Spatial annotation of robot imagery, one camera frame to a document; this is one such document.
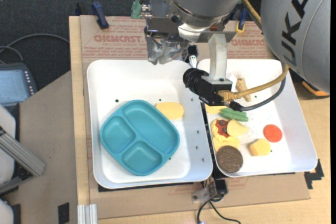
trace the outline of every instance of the clamp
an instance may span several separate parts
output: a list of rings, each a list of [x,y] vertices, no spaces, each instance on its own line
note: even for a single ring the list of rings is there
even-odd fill
[[[247,18],[247,10],[246,8],[243,8],[242,13],[240,15],[239,22],[236,25],[237,33],[242,34],[244,32],[246,18]]]
[[[104,11],[103,11],[103,7],[100,5],[100,3],[99,2],[93,2],[91,8],[92,8],[93,14],[98,17],[97,23],[98,23],[100,29],[103,30],[103,29],[109,28],[110,25],[106,21],[105,14],[104,14]]]

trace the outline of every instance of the blue clamp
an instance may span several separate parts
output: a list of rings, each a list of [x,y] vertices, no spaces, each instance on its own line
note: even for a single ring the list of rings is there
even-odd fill
[[[239,30],[243,30],[246,18],[247,18],[247,10],[246,10],[246,8],[243,8],[242,14],[240,16],[239,24],[238,24],[238,29]]]
[[[100,3],[99,2],[93,2],[91,7],[92,7],[93,14],[98,17],[97,23],[98,23],[100,29],[103,30],[103,29],[109,28],[110,25],[106,21],[105,14],[104,14],[104,11],[103,11],[103,7],[100,5]]]

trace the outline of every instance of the yellow cheese piece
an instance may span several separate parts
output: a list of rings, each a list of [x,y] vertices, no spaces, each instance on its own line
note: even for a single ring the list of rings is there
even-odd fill
[[[205,104],[205,111],[209,114],[219,114],[221,109],[227,108],[224,105],[215,105],[215,106],[210,106]]]
[[[183,106],[177,102],[157,103],[155,107],[169,120],[177,120],[181,118],[184,114]]]
[[[222,141],[220,142],[217,138],[213,137],[213,145],[214,145],[214,149],[215,151],[218,151],[222,146],[233,146],[236,149],[239,149],[239,139],[232,137],[231,140],[229,141]]]
[[[271,145],[266,139],[260,138],[250,145],[250,149],[253,156],[266,156],[271,152]]]

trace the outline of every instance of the orange disk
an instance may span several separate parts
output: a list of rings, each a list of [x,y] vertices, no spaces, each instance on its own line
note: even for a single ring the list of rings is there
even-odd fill
[[[282,131],[274,124],[268,124],[264,127],[264,136],[269,142],[279,142],[282,139]]]

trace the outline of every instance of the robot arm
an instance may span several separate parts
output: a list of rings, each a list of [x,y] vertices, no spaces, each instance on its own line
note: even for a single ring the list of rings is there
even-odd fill
[[[191,42],[208,42],[211,71],[192,68],[183,81],[208,105],[223,105],[228,16],[241,0],[150,0],[143,5],[148,60],[164,64]],[[273,53],[316,88],[330,92],[330,0],[262,0],[262,33]]]

